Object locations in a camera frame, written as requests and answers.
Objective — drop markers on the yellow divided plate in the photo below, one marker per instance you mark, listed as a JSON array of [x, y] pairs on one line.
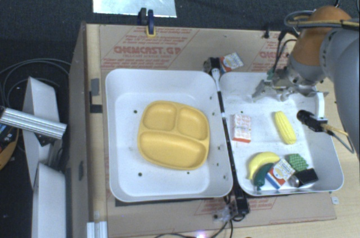
[[171, 135]]

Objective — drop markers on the brown cardboard board red print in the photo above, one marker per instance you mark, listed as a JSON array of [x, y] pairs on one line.
[[168, 48]]

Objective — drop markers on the white plastic tray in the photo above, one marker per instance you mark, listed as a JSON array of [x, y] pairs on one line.
[[126, 147], [264, 102]]

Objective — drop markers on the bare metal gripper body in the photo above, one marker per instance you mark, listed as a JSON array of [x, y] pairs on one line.
[[292, 83]]

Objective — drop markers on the black cylinder on white bracket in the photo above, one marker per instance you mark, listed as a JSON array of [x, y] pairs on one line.
[[309, 120]]

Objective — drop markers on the thin black and white rod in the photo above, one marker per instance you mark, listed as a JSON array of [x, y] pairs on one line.
[[223, 113]]

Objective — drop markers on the yellow corn cob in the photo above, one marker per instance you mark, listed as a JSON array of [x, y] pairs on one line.
[[285, 127]]

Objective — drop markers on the small silver can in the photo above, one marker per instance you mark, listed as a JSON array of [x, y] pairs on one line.
[[294, 182]]

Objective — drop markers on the orange and white carton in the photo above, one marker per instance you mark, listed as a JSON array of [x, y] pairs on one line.
[[241, 127]]

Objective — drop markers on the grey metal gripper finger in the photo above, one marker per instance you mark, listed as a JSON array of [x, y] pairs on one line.
[[283, 95], [260, 90]]

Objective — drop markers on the dark green toy vegetable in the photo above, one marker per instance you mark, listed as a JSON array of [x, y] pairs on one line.
[[261, 176]]

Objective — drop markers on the black box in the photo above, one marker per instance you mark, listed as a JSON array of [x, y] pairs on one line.
[[307, 177]]

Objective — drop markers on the yellow banana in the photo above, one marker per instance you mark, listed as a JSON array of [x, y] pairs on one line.
[[257, 162]]

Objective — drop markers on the green patterned packet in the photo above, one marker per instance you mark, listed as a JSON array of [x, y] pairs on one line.
[[298, 162]]

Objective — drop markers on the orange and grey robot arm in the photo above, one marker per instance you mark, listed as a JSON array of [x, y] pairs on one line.
[[340, 62]]

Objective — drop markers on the white blue and red carton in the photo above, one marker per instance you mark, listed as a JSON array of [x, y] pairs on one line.
[[279, 173], [232, 61]]

